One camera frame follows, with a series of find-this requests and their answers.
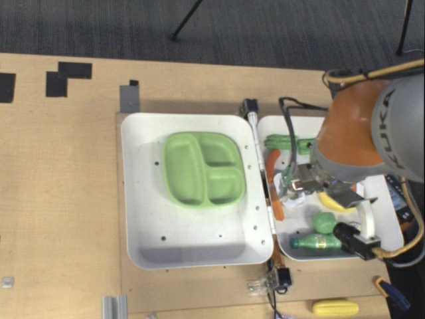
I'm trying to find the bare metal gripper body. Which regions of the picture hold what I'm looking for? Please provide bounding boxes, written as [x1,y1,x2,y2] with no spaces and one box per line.
[291,163,337,195]

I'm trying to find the orange carrot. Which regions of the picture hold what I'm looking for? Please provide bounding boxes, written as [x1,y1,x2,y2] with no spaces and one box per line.
[268,180,286,222]

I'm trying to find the white plastic tray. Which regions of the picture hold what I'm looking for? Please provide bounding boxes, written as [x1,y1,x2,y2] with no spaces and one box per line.
[257,114,406,262]
[120,112,275,270]

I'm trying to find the yellow banana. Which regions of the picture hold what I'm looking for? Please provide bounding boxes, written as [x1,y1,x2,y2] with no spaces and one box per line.
[317,191,357,213]

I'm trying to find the green round fruit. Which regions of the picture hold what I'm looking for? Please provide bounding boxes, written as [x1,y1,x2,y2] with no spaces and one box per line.
[312,211,338,235]

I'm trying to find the green bean bundle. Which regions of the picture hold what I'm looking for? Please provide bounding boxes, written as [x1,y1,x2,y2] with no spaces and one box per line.
[264,134,317,156]

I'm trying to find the green plastic bottle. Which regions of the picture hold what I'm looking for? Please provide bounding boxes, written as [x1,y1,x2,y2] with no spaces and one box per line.
[289,233,343,253]

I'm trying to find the green divided plate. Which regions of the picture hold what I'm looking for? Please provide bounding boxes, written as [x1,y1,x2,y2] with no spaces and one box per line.
[162,131,248,209]

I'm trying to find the yellow corn cob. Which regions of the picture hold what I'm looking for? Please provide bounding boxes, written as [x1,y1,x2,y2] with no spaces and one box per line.
[311,299,361,317]

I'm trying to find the black tripod leg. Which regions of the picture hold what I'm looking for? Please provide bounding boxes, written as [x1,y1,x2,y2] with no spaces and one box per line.
[168,0,220,43]
[396,0,420,56]

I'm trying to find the black cylinder on white bracket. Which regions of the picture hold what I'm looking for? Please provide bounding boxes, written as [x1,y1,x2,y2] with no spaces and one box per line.
[333,198,382,261]

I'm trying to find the black block with thin wires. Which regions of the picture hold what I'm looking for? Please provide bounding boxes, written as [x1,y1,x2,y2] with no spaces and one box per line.
[241,98,260,115]
[276,267,294,294]

